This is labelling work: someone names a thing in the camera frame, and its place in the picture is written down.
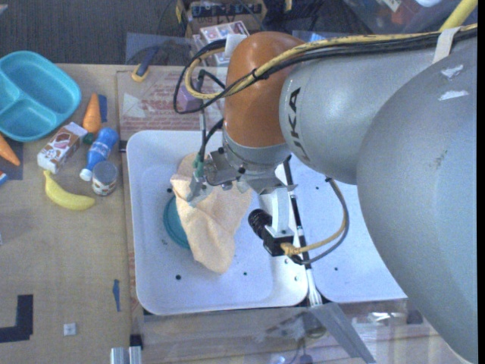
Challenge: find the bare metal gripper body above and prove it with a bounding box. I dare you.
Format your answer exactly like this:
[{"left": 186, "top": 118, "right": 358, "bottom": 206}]
[{"left": 203, "top": 146, "right": 289, "bottom": 195}]

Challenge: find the pale yellow cloth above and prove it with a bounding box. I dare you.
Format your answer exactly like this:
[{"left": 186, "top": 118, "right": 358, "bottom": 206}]
[{"left": 169, "top": 153, "right": 254, "bottom": 275}]

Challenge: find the teal bowl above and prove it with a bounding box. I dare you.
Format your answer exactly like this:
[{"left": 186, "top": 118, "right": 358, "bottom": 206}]
[{"left": 162, "top": 195, "right": 192, "bottom": 250}]

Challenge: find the purple cube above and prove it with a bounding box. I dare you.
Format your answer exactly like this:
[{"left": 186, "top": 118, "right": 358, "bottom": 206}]
[{"left": 177, "top": 84, "right": 204, "bottom": 112}]

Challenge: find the thin black and white rod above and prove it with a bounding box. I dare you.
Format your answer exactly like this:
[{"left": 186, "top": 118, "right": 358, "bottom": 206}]
[{"left": 283, "top": 160, "right": 324, "bottom": 307}]

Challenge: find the small grey-topped can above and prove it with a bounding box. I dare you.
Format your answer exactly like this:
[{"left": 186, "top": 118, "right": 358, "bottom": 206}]
[{"left": 91, "top": 160, "right": 119, "bottom": 197}]

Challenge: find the blue bottle with white cap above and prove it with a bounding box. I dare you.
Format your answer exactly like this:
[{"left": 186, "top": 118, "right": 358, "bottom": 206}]
[{"left": 79, "top": 127, "right": 120, "bottom": 183}]

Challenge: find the orange carrot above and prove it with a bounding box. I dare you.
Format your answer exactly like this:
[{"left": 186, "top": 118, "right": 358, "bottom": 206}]
[
  {"left": 0, "top": 132, "right": 22, "bottom": 168},
  {"left": 82, "top": 93, "right": 103, "bottom": 146}
]

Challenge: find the yellow banana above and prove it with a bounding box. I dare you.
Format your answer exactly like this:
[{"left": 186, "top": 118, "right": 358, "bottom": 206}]
[{"left": 42, "top": 170, "right": 96, "bottom": 212}]

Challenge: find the brown and white carton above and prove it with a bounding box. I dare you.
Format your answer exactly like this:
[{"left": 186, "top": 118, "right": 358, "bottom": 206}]
[{"left": 36, "top": 121, "right": 89, "bottom": 175}]

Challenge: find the blue divided plate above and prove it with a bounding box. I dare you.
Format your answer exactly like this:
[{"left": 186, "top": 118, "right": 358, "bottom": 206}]
[{"left": 0, "top": 50, "right": 83, "bottom": 143}]

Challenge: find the black cylinder on white bracket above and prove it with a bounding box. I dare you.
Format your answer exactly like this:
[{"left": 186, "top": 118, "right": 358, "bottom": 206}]
[{"left": 248, "top": 186, "right": 299, "bottom": 258}]

